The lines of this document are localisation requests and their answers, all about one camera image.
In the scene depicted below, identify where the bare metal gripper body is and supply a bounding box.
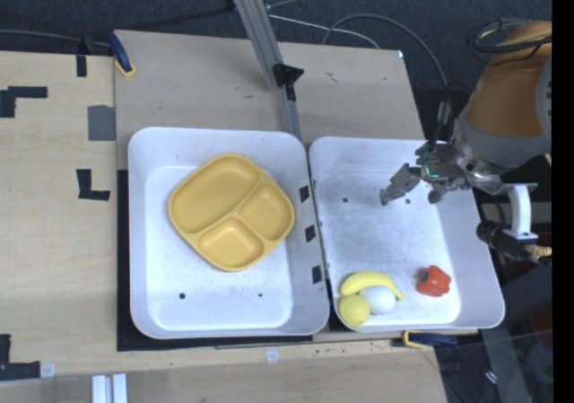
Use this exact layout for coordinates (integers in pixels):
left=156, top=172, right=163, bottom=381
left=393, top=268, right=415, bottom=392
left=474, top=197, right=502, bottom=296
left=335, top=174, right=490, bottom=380
left=421, top=141, right=505, bottom=196

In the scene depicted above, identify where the white plastic tray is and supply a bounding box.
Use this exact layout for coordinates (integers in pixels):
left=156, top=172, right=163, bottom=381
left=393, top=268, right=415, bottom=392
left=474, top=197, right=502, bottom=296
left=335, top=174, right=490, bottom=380
left=126, top=126, right=331, bottom=341
left=308, top=136, right=507, bottom=334

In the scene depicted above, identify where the red bell pepper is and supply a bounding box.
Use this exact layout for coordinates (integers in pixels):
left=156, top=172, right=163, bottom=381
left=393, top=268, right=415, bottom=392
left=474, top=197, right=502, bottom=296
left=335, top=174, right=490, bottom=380
left=415, top=264, right=453, bottom=299

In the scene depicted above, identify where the yellow banana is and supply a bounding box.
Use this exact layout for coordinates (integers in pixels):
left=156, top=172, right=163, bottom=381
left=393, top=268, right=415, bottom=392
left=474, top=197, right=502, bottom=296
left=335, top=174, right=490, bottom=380
left=338, top=270, right=406, bottom=302

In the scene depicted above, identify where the white egg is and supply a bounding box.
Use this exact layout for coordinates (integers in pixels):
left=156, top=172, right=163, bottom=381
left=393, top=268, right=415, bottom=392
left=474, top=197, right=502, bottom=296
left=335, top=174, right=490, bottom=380
left=359, top=285, right=398, bottom=317

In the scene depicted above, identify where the yellow lemon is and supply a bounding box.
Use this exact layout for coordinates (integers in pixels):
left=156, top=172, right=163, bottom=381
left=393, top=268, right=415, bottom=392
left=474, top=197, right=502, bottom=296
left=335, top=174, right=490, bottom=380
left=336, top=293, right=372, bottom=328

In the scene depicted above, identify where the yellow divided plate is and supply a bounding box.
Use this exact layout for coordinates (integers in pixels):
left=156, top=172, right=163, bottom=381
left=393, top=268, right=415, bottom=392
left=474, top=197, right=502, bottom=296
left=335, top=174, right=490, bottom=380
left=166, top=152, right=297, bottom=274

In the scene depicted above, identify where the pale wood board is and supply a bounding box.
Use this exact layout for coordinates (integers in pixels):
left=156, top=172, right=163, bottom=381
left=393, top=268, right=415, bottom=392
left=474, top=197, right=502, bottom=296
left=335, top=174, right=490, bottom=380
left=113, top=29, right=478, bottom=351

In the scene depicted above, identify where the black cylinder on white bracket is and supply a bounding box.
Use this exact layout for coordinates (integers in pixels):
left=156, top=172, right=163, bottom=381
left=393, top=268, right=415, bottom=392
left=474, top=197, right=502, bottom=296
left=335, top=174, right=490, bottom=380
left=475, top=182, right=552, bottom=266

